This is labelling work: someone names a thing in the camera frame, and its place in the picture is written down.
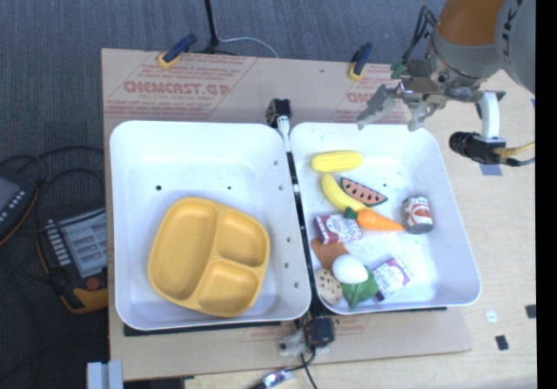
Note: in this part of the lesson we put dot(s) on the thin black and white rod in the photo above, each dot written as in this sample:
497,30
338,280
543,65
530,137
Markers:
290,161

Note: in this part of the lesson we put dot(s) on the brown chocolate chip biscuit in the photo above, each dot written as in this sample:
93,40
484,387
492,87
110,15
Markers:
329,287

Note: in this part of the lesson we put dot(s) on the white plastic tray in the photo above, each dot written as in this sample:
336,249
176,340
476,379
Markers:
143,152
444,256

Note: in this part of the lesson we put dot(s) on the red watermelon slice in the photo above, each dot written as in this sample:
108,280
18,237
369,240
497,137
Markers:
361,192

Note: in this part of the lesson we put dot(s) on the purple and white carton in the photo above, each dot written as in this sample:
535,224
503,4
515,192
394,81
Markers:
393,276
337,229

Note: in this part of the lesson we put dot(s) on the brown cardboard board red print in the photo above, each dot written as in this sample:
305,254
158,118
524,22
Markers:
391,348

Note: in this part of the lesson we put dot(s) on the red and white can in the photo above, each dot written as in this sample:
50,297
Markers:
418,214

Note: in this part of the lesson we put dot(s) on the yellow corn cob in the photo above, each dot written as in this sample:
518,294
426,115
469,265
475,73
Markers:
336,161

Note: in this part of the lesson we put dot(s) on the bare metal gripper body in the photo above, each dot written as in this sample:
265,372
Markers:
431,80

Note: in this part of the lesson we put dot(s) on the orange carrot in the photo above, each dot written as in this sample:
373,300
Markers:
376,220

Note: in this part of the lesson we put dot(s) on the green leafy toy vegetable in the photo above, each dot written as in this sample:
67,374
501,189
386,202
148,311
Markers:
359,290

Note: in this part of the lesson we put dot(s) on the orange flat toy slice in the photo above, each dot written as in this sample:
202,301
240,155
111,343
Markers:
326,251

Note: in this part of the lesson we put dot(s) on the white egg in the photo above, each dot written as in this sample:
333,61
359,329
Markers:
349,269

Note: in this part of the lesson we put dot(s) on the black cylinder on white bracket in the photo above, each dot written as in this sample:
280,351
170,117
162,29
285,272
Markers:
478,139

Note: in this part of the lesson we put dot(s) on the yellow banana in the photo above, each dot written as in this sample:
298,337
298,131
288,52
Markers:
334,195

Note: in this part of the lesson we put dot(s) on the yellow divided plate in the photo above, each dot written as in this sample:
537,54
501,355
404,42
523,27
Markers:
209,257

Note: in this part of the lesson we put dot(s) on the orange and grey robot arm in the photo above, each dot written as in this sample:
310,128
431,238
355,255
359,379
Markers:
474,0

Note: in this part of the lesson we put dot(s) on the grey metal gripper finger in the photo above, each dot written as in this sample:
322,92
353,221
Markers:
375,107
418,116

